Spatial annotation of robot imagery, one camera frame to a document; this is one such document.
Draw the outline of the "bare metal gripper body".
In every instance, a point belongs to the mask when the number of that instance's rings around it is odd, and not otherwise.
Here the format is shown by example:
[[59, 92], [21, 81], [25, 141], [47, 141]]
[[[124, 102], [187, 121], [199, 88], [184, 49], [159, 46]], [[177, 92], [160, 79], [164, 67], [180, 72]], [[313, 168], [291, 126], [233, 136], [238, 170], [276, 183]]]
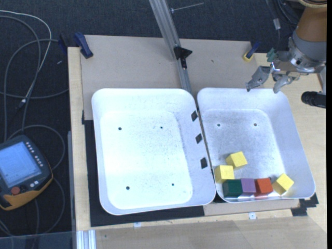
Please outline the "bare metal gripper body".
[[325, 61], [309, 58], [301, 52], [278, 51], [270, 65], [271, 73], [298, 78], [300, 75], [319, 74]]

